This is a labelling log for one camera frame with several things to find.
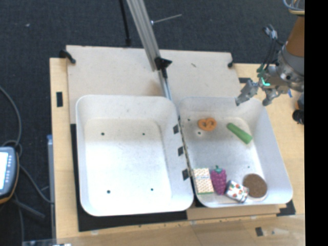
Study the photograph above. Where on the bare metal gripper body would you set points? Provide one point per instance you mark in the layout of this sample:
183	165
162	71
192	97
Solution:
283	80

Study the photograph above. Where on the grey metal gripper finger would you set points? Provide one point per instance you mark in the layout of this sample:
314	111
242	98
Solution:
247	92
271	95

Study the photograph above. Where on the green cylinder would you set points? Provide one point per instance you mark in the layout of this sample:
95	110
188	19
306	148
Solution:
239	133

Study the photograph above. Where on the orange pretzel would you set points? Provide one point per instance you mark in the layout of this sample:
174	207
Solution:
206	124

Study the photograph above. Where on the white plastic tray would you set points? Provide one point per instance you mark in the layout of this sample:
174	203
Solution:
128	158
225	158

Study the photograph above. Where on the brown round biscuit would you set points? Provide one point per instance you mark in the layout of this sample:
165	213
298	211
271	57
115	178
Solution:
255	186

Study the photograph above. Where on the purple grapes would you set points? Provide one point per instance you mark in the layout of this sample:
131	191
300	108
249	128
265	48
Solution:
219	181

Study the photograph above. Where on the patterned small carton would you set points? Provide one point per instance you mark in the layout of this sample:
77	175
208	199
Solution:
203	181

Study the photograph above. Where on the white can with fruit print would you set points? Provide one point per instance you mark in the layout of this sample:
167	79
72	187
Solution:
236	191

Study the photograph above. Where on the pale flat board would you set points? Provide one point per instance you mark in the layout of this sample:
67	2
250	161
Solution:
115	70

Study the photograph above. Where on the black cylinder on white bracket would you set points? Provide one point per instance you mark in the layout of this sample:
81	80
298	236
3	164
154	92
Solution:
299	116

